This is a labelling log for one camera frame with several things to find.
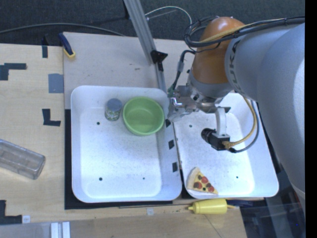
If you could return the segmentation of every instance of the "yellow rolling pin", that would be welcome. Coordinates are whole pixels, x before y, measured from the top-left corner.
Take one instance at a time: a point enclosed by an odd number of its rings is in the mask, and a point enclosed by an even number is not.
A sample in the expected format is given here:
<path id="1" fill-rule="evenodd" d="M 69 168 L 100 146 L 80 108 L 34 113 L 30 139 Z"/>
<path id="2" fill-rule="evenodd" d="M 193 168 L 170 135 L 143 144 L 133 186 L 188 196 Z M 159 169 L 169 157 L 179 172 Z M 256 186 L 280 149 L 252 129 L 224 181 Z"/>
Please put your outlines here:
<path id="1" fill-rule="evenodd" d="M 235 208 L 232 205 L 227 205 L 224 198 L 207 199 L 194 202 L 188 210 L 194 211 L 196 214 L 224 214 L 228 208 Z"/>

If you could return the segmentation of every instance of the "white wire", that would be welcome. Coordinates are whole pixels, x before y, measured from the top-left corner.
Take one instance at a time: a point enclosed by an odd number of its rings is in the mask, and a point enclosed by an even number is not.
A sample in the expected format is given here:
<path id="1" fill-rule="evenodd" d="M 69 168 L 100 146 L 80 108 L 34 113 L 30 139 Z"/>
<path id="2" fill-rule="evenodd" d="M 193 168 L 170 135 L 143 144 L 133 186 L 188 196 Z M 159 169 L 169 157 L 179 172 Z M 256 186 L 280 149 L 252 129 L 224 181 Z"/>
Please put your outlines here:
<path id="1" fill-rule="evenodd" d="M 179 9 L 179 10 L 183 11 L 183 12 L 186 13 L 187 16 L 189 17 L 190 24 L 192 24 L 192 18 L 191 18 L 191 16 L 189 15 L 189 13 L 188 13 L 187 11 L 185 11 L 184 9 L 182 9 L 182 8 L 180 8 L 180 7 L 177 7 L 177 6 L 164 6 L 164 7 L 161 7 L 161 8 L 157 8 L 157 9 L 155 9 L 155 10 L 152 10 L 152 11 L 148 12 L 148 13 L 145 13 L 144 16 L 147 16 L 147 15 L 153 13 L 153 12 L 156 12 L 156 11 L 158 11 L 158 10 L 165 9 L 165 8 L 175 8 L 175 9 Z"/>

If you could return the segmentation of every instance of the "green bowl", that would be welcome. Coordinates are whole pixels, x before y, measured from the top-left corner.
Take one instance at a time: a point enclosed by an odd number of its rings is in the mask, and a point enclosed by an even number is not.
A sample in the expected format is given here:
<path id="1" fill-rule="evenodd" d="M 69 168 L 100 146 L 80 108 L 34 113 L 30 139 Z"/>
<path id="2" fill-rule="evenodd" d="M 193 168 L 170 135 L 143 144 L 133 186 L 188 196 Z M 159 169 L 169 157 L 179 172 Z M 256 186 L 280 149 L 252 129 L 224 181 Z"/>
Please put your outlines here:
<path id="1" fill-rule="evenodd" d="M 133 134 L 147 136 L 158 132 L 164 124 L 164 111 L 148 97 L 135 97 L 123 108 L 123 120 Z"/>

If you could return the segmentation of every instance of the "white tray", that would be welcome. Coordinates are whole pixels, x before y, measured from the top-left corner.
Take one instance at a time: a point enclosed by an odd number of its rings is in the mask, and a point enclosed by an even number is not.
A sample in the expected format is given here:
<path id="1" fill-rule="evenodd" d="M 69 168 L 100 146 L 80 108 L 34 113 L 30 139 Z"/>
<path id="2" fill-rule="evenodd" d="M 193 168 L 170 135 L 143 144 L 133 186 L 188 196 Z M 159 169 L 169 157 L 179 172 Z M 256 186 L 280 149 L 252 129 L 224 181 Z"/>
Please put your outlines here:
<path id="1" fill-rule="evenodd" d="M 226 114 L 230 141 L 245 137 L 252 128 L 253 117 L 242 96 L 229 93 L 219 106 L 231 107 Z M 271 197 L 278 192 L 278 180 L 261 123 L 255 144 L 247 151 L 235 154 L 216 151 L 201 137 L 204 128 L 216 128 L 215 114 L 192 113 L 175 122 L 174 128 L 184 180 L 194 167 L 199 167 L 219 192 L 217 196 L 188 190 L 192 197 Z M 244 148 L 254 135 L 234 148 Z"/>
<path id="2" fill-rule="evenodd" d="M 167 95 L 157 88 L 79 86 L 71 94 L 72 189 L 83 202 L 169 201 L 182 189 L 172 125 L 136 136 L 119 120 L 105 118 L 106 102 L 125 104 L 136 96 L 156 100 L 168 113 Z"/>

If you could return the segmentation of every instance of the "black bracket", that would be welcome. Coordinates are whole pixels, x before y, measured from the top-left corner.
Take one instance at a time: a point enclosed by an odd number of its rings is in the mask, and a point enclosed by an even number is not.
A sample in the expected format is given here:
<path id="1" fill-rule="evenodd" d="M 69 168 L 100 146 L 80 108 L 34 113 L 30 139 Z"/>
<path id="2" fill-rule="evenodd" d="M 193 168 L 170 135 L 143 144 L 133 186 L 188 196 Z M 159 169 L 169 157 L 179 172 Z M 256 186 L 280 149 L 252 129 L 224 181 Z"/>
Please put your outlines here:
<path id="1" fill-rule="evenodd" d="M 0 225 L 7 224 L 21 224 L 22 215 L 18 216 L 6 216 L 5 215 L 5 200 L 0 200 Z"/>
<path id="2" fill-rule="evenodd" d="M 167 54 L 159 52 L 159 51 L 156 51 L 156 50 L 152 50 L 151 51 L 151 57 L 152 57 L 152 61 L 154 63 L 158 64 L 158 70 L 159 71 L 164 71 L 162 62 L 167 57 Z"/>

